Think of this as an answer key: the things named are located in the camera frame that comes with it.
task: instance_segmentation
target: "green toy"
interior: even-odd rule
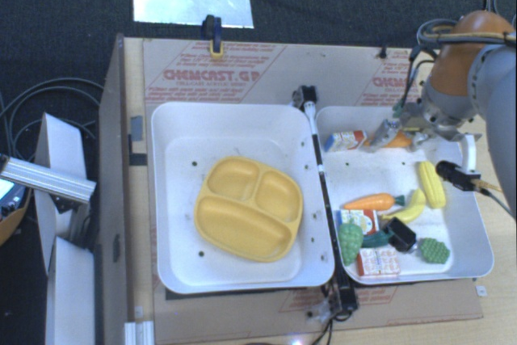
[[[343,223],[339,226],[338,239],[341,257],[345,266],[353,264],[363,243],[363,230],[356,224]]]
[[[428,263],[444,264],[451,254],[445,243],[439,242],[435,238],[423,238],[420,240],[419,249],[424,260]]]

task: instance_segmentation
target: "toy carrot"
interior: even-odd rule
[[[346,210],[388,210],[394,204],[403,206],[404,199],[404,196],[393,197],[388,193],[378,193],[345,203],[342,208]]]
[[[408,147],[412,143],[411,138],[409,138],[407,135],[405,135],[402,131],[399,131],[395,138],[393,138],[388,144],[386,144],[382,148],[401,148],[401,147]],[[370,141],[364,142],[365,146],[370,145]]]

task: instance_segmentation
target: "toy banana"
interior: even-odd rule
[[[426,192],[427,201],[432,208],[442,208],[446,204],[445,191],[443,184],[435,171],[435,166],[430,162],[420,162],[418,165],[418,174],[422,181],[423,190]]]
[[[411,196],[411,200],[409,205],[402,209],[394,212],[392,214],[383,214],[380,216],[383,220],[391,220],[396,217],[398,220],[402,221],[404,224],[408,224],[409,222],[416,219],[423,212],[423,209],[426,207],[426,195],[422,190],[417,188],[413,195]]]

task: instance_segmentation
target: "black carpet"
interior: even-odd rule
[[[255,29],[225,29],[227,40],[411,47],[420,24],[457,19],[483,0],[251,0]],[[502,0],[515,13],[515,0]],[[117,32],[126,36],[198,39],[199,27],[135,23],[132,0],[0,0],[0,91],[9,103],[23,90],[58,77],[103,84]],[[20,110],[15,128],[43,111],[85,123],[95,106],[73,93],[49,92]],[[27,128],[19,150],[35,150]],[[6,152],[0,124],[0,152]],[[46,280],[36,224],[0,247],[0,344],[44,342]]]

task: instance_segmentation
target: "yellow divided plate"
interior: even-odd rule
[[[215,246],[257,262],[274,262],[291,249],[303,196],[283,172],[244,157],[217,162],[195,202],[195,227]]]

